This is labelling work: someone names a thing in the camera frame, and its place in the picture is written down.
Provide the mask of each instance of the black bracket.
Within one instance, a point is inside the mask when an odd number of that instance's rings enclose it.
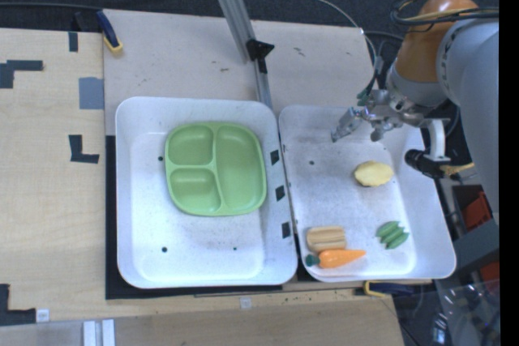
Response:
[[[256,39],[250,39],[247,42],[247,52],[249,58],[254,61],[258,61],[259,72],[267,74],[267,64],[265,63],[265,57],[274,49],[274,45],[266,44],[265,42],[257,41]]]

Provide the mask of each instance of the green plate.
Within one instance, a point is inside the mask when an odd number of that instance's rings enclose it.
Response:
[[[267,195],[260,141],[238,124],[201,122],[171,131],[165,173],[171,199],[193,215],[245,214]]]

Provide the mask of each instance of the yellow potato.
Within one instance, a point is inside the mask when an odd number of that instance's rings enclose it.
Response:
[[[355,168],[354,176],[361,185],[375,187],[389,182],[393,171],[388,164],[369,160]]]

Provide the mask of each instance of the white plastic surface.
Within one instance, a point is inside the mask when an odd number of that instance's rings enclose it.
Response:
[[[439,279],[450,276],[456,256],[444,220],[435,183],[404,161],[411,148],[423,149],[420,130],[411,126],[389,131],[376,143],[371,125],[363,122],[351,135],[333,143],[332,128],[347,108],[292,105],[283,109],[279,128],[294,219],[302,258],[309,228],[341,225],[347,247],[367,254],[342,267],[307,267],[317,280]],[[392,166],[392,180],[363,187],[354,179],[355,167],[367,160]],[[375,236],[377,228],[399,220],[410,238],[386,250]]]
[[[166,180],[167,134],[191,122],[236,122],[258,137],[268,194],[256,211],[203,217],[180,211]],[[283,284],[297,255],[277,120],[255,101],[132,97],[116,112],[118,268],[138,288]],[[272,164],[270,154],[280,160]],[[290,234],[283,232],[288,223]]]

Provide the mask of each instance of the red object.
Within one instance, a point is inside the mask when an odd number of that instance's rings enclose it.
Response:
[[[467,231],[471,231],[491,219],[491,211],[485,193],[478,192],[478,198],[462,211],[462,215]],[[488,291],[491,293],[498,292],[500,287],[500,262],[489,263],[479,271]]]

